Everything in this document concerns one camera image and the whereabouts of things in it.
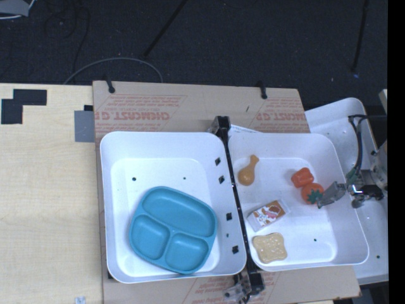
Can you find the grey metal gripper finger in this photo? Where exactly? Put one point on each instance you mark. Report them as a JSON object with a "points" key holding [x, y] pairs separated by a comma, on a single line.
{"points": [[331, 195], [357, 203]]}

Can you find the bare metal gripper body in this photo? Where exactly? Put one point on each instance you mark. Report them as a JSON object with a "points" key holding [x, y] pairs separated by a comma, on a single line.
{"points": [[360, 179]]}

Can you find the orange toy tomato green leaf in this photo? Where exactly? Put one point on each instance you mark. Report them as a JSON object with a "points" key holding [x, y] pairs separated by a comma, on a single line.
{"points": [[308, 192]]}

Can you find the white plastic tray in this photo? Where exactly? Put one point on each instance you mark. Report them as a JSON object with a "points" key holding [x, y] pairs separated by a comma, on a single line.
{"points": [[303, 233], [164, 147]]}

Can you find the white and brown snack packet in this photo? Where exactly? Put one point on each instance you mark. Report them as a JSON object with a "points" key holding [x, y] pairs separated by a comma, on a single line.
{"points": [[268, 215]]}

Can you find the beige toy bread slice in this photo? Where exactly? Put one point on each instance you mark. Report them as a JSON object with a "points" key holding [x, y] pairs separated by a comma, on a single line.
{"points": [[270, 248]]}

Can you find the brown toy chicken drumstick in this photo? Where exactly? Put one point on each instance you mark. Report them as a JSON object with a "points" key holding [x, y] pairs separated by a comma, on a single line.
{"points": [[246, 176]]}

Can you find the thin black rod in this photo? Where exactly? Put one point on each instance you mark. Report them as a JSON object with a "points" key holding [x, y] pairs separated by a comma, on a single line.
{"points": [[235, 195]]}

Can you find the blue divided plate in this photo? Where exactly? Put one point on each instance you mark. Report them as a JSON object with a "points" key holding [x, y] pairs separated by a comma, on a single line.
{"points": [[172, 226]]}

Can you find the brown cardboard board red print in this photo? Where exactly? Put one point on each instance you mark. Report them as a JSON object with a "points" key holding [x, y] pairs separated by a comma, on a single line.
{"points": [[190, 106]]}

